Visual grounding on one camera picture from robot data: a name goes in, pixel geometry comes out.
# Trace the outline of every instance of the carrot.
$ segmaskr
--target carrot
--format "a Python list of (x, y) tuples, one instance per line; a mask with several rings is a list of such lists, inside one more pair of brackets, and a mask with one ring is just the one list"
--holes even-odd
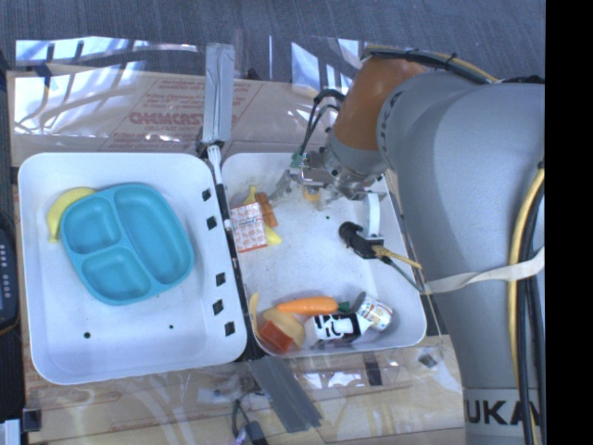
[(316, 316), (335, 313), (339, 309), (339, 305), (332, 297), (319, 295), (317, 297), (285, 301), (276, 305), (276, 308), (281, 312)]

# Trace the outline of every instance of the tin can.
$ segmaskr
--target tin can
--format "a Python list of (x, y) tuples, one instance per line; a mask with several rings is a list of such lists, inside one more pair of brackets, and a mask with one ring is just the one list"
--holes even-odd
[(377, 331), (385, 330), (393, 319), (393, 310), (390, 307), (364, 291), (356, 297), (352, 311), (369, 320), (372, 323), (371, 328)]

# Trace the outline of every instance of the black device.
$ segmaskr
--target black device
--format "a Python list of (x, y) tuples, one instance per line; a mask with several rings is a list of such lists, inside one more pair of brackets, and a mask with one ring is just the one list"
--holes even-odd
[(19, 321), (19, 283), (15, 241), (0, 228), (0, 336)]

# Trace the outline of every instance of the black connector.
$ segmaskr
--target black connector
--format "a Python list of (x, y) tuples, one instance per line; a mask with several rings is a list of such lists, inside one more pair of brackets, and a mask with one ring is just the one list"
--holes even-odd
[(263, 435), (263, 430), (261, 429), (261, 425), (257, 420), (253, 422), (249, 422), (245, 430), (247, 432), (247, 436), (251, 440), (253, 445), (268, 445), (268, 441), (266, 440), (265, 436)]
[(349, 248), (353, 248), (360, 257), (363, 259), (377, 259), (377, 254), (372, 250), (372, 246), (382, 246), (384, 240), (365, 239), (358, 234), (359, 231), (362, 231), (362, 226), (346, 221), (342, 223), (338, 233), (344, 242), (346, 242), (346, 245)]

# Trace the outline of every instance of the blue plate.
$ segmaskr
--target blue plate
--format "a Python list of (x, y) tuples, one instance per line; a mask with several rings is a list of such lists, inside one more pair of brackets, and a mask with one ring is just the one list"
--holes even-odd
[(194, 250), (179, 219), (147, 184), (118, 184), (72, 203), (60, 233), (82, 282), (111, 305), (157, 295), (194, 268)]

